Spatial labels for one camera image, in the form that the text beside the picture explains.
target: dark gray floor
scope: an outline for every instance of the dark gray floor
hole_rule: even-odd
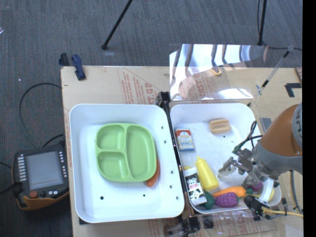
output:
[[[78,54],[83,65],[169,66],[171,43],[259,41],[264,0],[133,0],[103,50],[127,1],[0,0],[0,161],[11,164],[15,152],[34,148],[19,121],[19,102],[37,83],[60,84],[63,52],[69,60]],[[267,0],[264,44],[294,46],[284,66],[302,66],[302,35],[303,0]],[[22,102],[21,115],[38,146],[63,133],[60,89],[33,88]],[[12,182],[11,169],[0,164],[0,177],[3,190]],[[24,212],[10,190],[0,194],[0,212],[0,236],[72,236],[68,198]]]

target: mustard bottle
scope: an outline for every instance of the mustard bottle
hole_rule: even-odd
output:
[[[219,182],[205,159],[197,156],[196,161],[198,177],[205,191],[211,191],[219,186]]]

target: green divided plate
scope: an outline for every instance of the green divided plate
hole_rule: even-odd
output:
[[[157,167],[152,134],[146,127],[134,123],[102,126],[96,135],[95,154],[99,172],[112,181],[146,181]]]

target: table surface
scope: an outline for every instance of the table surface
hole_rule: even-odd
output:
[[[84,66],[86,79],[78,80],[75,67],[61,68],[61,84],[64,106],[64,122],[66,134],[66,147],[68,156],[68,171],[70,183],[70,200],[73,233],[75,237],[85,236],[121,236],[129,232],[129,236],[164,237],[166,230],[177,225],[176,218],[108,222],[98,224],[82,224],[75,209],[73,166],[69,127],[70,110],[77,104],[152,104],[161,91],[170,90],[169,67],[112,67],[112,66]],[[264,81],[269,71],[247,70],[241,71],[238,83],[249,83],[249,78]],[[263,123],[259,120],[271,119],[280,114],[287,107],[299,104],[302,101],[302,88],[293,88],[290,96],[285,85],[299,83],[295,68],[280,68],[255,104],[251,107],[260,132],[265,131]],[[288,206],[293,210],[290,188],[289,172],[279,177],[282,197],[285,197]],[[296,196],[300,207],[303,208],[303,176],[295,173]],[[262,219],[254,221],[252,218],[243,217],[244,212],[226,213],[225,219],[214,217],[213,227],[208,228],[205,221],[201,222],[201,230],[192,236],[240,236],[265,237],[265,236],[303,236],[303,219],[296,216],[278,217],[273,220]]]

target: device screen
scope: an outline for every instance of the device screen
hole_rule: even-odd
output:
[[[63,183],[57,152],[27,156],[30,190]]]

